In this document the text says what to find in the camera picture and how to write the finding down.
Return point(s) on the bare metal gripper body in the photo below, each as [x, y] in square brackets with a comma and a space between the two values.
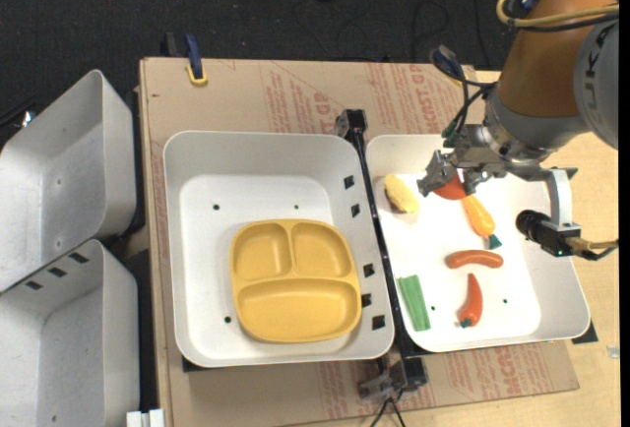
[480, 147]

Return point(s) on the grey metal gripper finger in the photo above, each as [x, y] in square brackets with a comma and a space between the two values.
[471, 180]
[435, 174]

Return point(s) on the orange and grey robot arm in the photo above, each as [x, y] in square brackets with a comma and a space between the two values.
[541, 66]

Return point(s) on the red orange round toy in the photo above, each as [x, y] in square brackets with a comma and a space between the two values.
[450, 191]

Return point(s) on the yellow orange carrot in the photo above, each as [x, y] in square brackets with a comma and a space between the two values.
[480, 216]

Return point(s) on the yellow corn cob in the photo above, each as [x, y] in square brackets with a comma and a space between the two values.
[401, 194]

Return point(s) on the white plastic tray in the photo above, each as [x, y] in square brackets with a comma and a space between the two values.
[443, 228]
[59, 179]
[207, 238]
[64, 346]

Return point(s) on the thin black rod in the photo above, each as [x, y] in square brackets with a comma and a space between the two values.
[376, 218]

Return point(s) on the orange sausage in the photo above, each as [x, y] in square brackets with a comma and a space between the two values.
[475, 259]

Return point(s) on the orange chili pepper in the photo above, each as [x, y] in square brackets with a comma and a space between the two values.
[472, 302]

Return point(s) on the green celery stick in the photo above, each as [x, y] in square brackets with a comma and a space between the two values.
[414, 302]

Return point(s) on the yellow divided plate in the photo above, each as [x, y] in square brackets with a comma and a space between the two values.
[295, 282]

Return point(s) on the brown cardboard board red print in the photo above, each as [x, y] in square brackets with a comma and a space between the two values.
[275, 95]

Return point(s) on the black cylinder on white bracket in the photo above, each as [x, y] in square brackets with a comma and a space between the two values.
[539, 225]

